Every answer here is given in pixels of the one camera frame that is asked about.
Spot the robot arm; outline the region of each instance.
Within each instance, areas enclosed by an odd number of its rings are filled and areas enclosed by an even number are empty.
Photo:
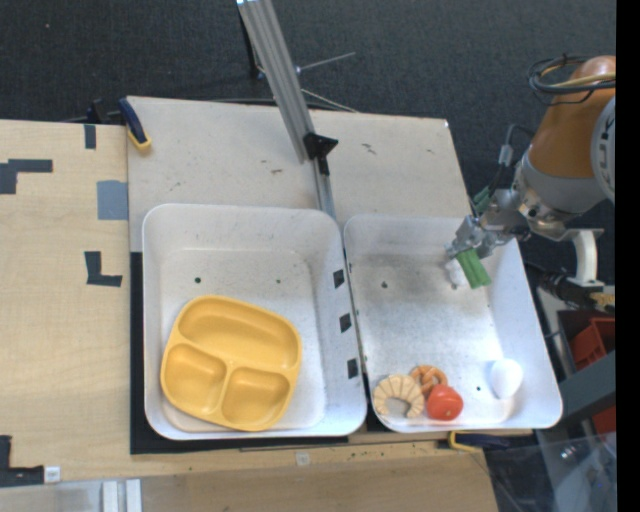
[[[569,65],[577,67],[567,81],[542,81]],[[498,189],[494,180],[475,198],[476,211],[445,247],[449,258],[461,261],[469,253],[486,258],[495,247],[533,233],[573,241],[578,253],[574,281],[596,283],[594,240],[602,230],[568,229],[566,223],[605,199],[615,204],[615,65],[615,57],[603,56],[562,57],[532,67],[532,88],[554,94],[554,99],[515,167],[511,186]],[[511,165],[508,140],[500,154],[501,169]]]

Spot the brown pretzel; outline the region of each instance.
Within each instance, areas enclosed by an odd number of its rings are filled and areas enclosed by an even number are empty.
[[[447,376],[440,368],[426,364],[414,368],[411,372],[411,377],[421,384],[420,391],[422,391],[425,398],[429,396],[431,389],[436,384],[447,385],[448,383]]]

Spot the yellow plate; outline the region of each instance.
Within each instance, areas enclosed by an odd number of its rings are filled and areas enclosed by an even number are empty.
[[[164,350],[160,381],[171,404],[211,423],[265,430],[285,413],[302,357],[286,318],[205,295],[187,303]]]

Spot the toy food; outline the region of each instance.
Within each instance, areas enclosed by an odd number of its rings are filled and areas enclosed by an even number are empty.
[[[510,398],[520,388],[524,372],[513,359],[499,359],[491,366],[489,382],[498,398]]]
[[[434,420],[452,420],[462,412],[464,401],[451,386],[436,384],[427,398],[427,415]]]
[[[429,396],[429,393],[436,384],[448,383],[447,376],[442,370],[426,364],[414,368],[411,372],[411,377],[420,382],[422,385],[420,390],[425,398]]]
[[[416,381],[409,375],[390,375],[373,391],[373,406],[379,414],[389,414],[387,398],[398,398],[410,405],[407,418],[415,418],[424,410],[424,397]]]

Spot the table surface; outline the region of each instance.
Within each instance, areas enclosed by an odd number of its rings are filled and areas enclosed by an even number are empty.
[[[220,108],[224,115],[213,116],[220,134],[232,133],[227,125],[235,122],[234,109],[245,115],[248,108],[211,105],[141,99],[136,108],[157,111],[160,118],[167,109]],[[260,112],[278,127],[265,132],[272,140],[264,147],[273,154],[253,157],[267,164],[262,165],[266,179],[286,176],[295,166],[304,168],[288,147],[277,109],[260,107]],[[314,111],[313,118],[320,134],[341,140],[329,157],[339,223],[356,213],[377,211],[441,216],[468,212],[444,120],[324,111]],[[194,147],[194,141],[186,149],[169,147],[162,144],[161,135],[150,136],[156,158],[181,150],[187,154]],[[222,137],[218,144],[224,147],[230,138]],[[435,440],[444,434],[438,433],[408,437],[363,427],[348,443],[331,446],[130,455],[129,256],[139,243],[137,225],[135,220],[100,220],[96,190],[98,182],[128,182],[130,209],[148,208],[148,202],[135,199],[144,187],[134,189],[130,175],[132,162],[138,165],[135,159],[141,155],[128,144],[121,126],[96,126],[93,149],[85,147],[85,127],[79,124],[0,121],[0,139],[0,163],[53,161],[52,173],[18,173],[16,194],[0,195],[0,433],[13,437],[12,467],[60,466],[64,480],[86,480],[294,468],[301,452],[313,465],[344,463],[354,465],[354,470],[371,461],[411,461],[425,468],[447,468],[432,471],[428,483],[418,478],[420,485],[433,490],[448,474],[464,472],[475,486],[475,497],[465,501],[461,493],[456,498],[460,509],[482,502],[486,506],[481,510],[495,510],[492,499],[478,501],[480,495],[491,497],[493,492],[486,468],[477,463],[481,454],[439,450]],[[242,149],[226,147],[229,154],[219,156],[225,161]],[[247,154],[246,147],[242,153]],[[364,159],[366,166],[354,165]],[[312,193],[297,194],[312,190],[312,176],[301,176],[276,206],[313,207]],[[419,186],[407,187],[412,177]],[[168,188],[154,190],[152,199],[164,201]],[[86,251],[100,251],[102,273],[121,275],[121,285],[87,284]]]

